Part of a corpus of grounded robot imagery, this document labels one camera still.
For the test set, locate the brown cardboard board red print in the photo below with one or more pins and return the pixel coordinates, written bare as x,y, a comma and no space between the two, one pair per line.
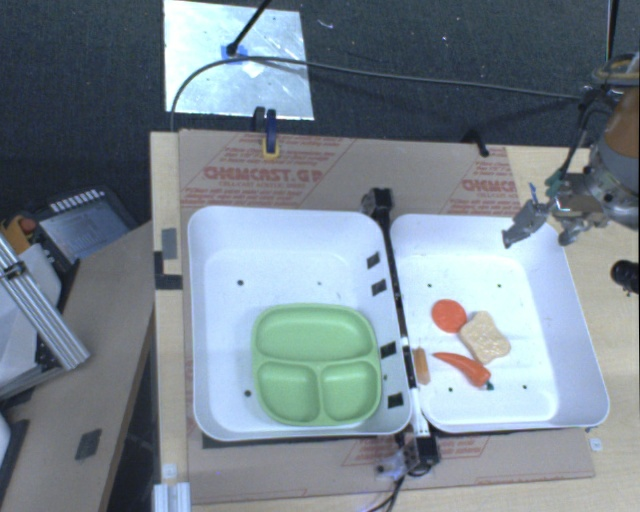
320,165

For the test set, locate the white plastic tray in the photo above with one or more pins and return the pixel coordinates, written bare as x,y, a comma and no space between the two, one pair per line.
500,405
290,260

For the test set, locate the thin black and white rod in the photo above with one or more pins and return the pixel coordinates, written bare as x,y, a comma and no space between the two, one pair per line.
397,300

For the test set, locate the orange sausage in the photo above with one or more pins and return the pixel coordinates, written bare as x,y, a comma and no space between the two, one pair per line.
421,365

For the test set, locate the green divided plate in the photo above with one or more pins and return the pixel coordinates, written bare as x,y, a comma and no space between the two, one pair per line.
312,360

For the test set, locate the black cylinder on white bracket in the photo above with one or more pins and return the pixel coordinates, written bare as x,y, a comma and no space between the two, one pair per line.
627,275

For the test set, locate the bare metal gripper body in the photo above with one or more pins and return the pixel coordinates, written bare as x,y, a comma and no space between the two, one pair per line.
595,200

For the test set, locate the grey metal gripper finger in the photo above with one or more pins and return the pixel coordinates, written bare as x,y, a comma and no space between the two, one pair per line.
525,222
573,231

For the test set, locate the red chili pepper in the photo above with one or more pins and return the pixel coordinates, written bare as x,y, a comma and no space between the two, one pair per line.
465,367

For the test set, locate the beige bread slice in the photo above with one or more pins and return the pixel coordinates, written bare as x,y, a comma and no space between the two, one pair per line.
486,339

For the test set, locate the orange round carrot slice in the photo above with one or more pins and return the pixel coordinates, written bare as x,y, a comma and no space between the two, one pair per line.
448,315

